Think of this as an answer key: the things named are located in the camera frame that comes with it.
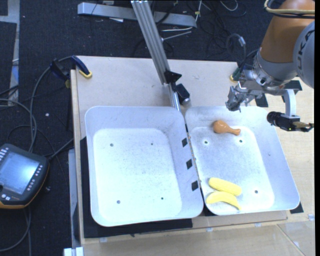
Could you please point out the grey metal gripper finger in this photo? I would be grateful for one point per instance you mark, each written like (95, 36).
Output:
(238, 107)
(230, 104)

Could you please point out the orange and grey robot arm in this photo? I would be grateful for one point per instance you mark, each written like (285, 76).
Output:
(280, 40)

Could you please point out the pale wood board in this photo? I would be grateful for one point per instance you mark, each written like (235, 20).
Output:
(125, 82)

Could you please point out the white plastic tray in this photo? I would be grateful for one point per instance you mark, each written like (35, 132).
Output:
(135, 170)
(232, 162)

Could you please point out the brown toy chicken drumstick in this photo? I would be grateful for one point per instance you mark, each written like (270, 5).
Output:
(221, 127)

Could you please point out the yellow banana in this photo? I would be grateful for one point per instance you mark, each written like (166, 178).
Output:
(222, 198)

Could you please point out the yellow toy corn cob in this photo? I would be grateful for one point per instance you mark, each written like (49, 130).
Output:
(225, 186)

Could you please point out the black cylinder on white bracket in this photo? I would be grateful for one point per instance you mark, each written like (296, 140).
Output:
(287, 120)

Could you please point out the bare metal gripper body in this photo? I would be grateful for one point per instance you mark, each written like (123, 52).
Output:
(250, 86)

